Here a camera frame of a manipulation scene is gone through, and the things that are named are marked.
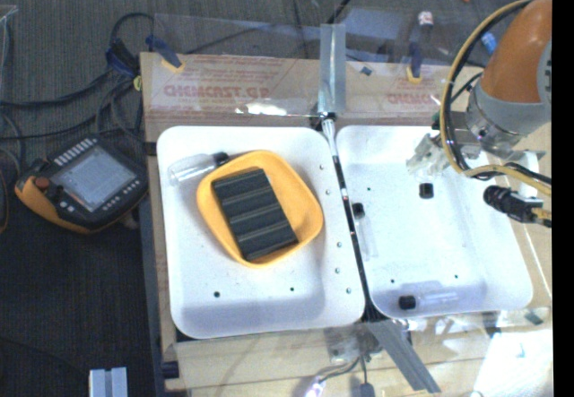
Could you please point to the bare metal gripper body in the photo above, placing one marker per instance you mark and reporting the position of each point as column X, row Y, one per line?
column 482, row 135

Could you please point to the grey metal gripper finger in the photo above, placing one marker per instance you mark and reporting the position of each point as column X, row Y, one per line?
column 419, row 157
column 440, row 162

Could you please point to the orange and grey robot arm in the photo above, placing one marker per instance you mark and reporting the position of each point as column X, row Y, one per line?
column 520, row 59

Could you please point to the small black cap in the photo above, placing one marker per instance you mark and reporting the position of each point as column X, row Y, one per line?
column 426, row 190

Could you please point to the white plastic tray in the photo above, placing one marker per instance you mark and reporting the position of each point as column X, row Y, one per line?
column 439, row 247
column 251, row 296

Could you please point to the thin black and white rod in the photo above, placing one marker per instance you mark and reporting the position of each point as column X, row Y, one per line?
column 347, row 207

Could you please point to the clear plastic bottle, black cap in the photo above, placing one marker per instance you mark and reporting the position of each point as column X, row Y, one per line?
column 190, row 166
column 430, row 300
column 365, row 234

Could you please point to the small blue packet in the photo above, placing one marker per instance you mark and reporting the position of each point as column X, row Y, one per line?
column 489, row 41

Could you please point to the yellow plate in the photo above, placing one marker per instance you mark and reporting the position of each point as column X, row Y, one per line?
column 300, row 202

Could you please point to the small white and red can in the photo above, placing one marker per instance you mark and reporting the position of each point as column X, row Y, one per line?
column 426, row 19

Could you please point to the black ribbed block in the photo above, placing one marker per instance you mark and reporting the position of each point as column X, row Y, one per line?
column 254, row 213

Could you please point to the brown cardboard board, red print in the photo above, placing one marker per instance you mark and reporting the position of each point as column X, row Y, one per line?
column 251, row 90

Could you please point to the black cylinder on white bracket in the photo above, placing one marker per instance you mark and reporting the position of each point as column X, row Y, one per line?
column 507, row 202

